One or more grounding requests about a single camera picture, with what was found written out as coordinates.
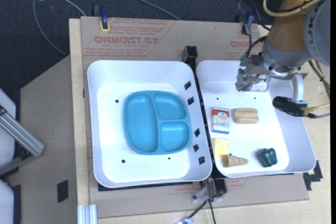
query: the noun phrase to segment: white object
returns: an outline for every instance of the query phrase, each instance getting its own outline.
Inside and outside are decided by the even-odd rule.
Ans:
[[[0,89],[0,104],[15,118],[15,103]],[[14,157],[15,140],[0,127],[0,169],[6,166]]]
[[[303,118],[288,115],[273,107],[276,96],[293,96],[290,80],[272,79],[266,92],[238,92],[235,87],[239,61],[202,61],[197,66],[197,77],[207,115],[211,122],[214,106],[238,109],[257,109],[256,124],[230,123],[229,134],[211,132],[212,138],[229,140],[229,153],[248,159],[248,164],[224,167],[215,158],[218,170],[227,177],[245,177],[271,174],[307,172],[316,164],[315,155]],[[274,148],[278,163],[263,167],[258,152]]]
[[[5,182],[0,180],[0,223],[13,224],[14,192]]]
[[[88,68],[93,170],[106,187],[201,181],[212,160],[191,68],[179,61],[99,60]],[[192,127],[189,146],[177,153],[144,155],[127,143],[123,105],[138,91],[166,91],[186,104]],[[188,105],[188,99],[194,102]]]

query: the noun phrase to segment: yellow clip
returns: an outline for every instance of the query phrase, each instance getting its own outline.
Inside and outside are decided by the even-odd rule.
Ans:
[[[109,31],[110,31],[110,23],[109,22],[107,22],[107,29],[104,29],[103,28],[103,23],[100,21],[99,22],[100,23],[100,30],[103,32],[103,33],[108,33]]]

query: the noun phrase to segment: dark green object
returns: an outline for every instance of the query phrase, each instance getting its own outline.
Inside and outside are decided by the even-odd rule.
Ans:
[[[274,148],[264,148],[260,153],[260,157],[264,165],[267,167],[277,164],[278,162],[277,154],[275,153]]]

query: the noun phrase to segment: cardboard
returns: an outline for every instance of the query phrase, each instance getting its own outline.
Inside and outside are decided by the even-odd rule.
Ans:
[[[99,17],[82,17],[82,61],[85,92],[87,152],[90,203],[97,204],[98,217],[110,218],[158,212],[192,210],[191,195],[201,189],[200,182],[182,185],[106,189],[93,174],[92,138],[88,99],[87,69],[100,59],[180,60],[185,46],[197,46],[202,60],[237,60],[248,47],[248,37],[241,34],[239,23],[188,22],[155,19],[110,18],[111,30],[102,33]],[[252,25],[253,40],[260,37]],[[261,50],[257,44],[252,53]],[[247,178],[226,178],[225,199],[214,207],[262,204],[308,199],[301,173]]]

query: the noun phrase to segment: divided blue plate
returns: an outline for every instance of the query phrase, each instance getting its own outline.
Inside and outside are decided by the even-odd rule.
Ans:
[[[124,130],[129,145],[141,154],[171,154],[191,141],[187,107],[176,94],[139,91],[130,94],[123,109]]]

